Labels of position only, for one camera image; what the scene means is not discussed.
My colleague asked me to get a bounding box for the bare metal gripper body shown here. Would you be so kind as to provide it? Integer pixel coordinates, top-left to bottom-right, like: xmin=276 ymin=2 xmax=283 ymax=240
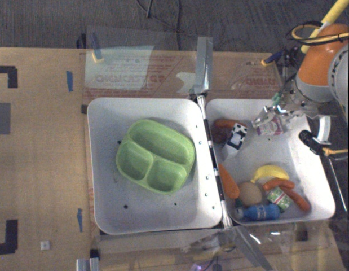
xmin=277 ymin=90 xmax=319 ymax=120

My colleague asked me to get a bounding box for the pink and white carton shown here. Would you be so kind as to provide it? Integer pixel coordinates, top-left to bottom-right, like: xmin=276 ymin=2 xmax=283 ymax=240
xmin=255 ymin=116 xmax=288 ymax=137

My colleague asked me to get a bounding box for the black and white carton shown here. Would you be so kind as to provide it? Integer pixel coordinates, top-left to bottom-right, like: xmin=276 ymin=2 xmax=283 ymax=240
xmin=221 ymin=123 xmax=248 ymax=160

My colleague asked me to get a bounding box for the white plastic tray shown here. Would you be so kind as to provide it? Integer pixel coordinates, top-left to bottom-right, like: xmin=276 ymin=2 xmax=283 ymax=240
xmin=86 ymin=97 xmax=223 ymax=235
xmin=205 ymin=98 xmax=337 ymax=226

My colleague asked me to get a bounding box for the dark brown doughnut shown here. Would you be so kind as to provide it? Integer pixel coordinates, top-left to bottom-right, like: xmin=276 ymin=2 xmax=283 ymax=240
xmin=211 ymin=126 xmax=230 ymax=145

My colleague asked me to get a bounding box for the yellow banana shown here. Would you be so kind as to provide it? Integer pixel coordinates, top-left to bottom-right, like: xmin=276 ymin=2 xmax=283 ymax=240
xmin=250 ymin=164 xmax=290 ymax=185

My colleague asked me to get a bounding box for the thin black and white rod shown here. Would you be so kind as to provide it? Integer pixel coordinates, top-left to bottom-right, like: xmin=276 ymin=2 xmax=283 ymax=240
xmin=196 ymin=94 xmax=234 ymax=230

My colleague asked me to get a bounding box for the orange carrot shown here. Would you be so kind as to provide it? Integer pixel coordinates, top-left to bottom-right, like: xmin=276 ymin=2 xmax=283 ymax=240
xmin=218 ymin=163 xmax=244 ymax=208

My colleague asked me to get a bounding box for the brown potato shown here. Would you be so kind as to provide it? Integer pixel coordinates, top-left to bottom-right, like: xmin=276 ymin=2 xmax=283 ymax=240
xmin=237 ymin=181 xmax=263 ymax=206

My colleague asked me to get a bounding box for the green and white can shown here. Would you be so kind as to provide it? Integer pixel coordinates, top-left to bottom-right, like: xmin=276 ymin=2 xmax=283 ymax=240
xmin=266 ymin=186 xmax=293 ymax=212

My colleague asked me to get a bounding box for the blue bottle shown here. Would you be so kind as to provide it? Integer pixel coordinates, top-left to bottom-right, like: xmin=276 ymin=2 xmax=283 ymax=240
xmin=233 ymin=203 xmax=281 ymax=222

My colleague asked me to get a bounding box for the brown cardboard board red print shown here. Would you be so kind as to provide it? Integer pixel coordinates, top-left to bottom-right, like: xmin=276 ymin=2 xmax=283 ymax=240
xmin=81 ymin=49 xmax=342 ymax=254

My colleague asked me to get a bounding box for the green divided plate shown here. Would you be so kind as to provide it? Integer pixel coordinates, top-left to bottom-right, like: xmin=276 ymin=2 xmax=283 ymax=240
xmin=115 ymin=118 xmax=197 ymax=195

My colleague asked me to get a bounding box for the black cylinder on white bracket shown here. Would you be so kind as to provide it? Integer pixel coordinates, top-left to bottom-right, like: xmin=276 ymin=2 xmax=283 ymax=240
xmin=298 ymin=115 xmax=332 ymax=155

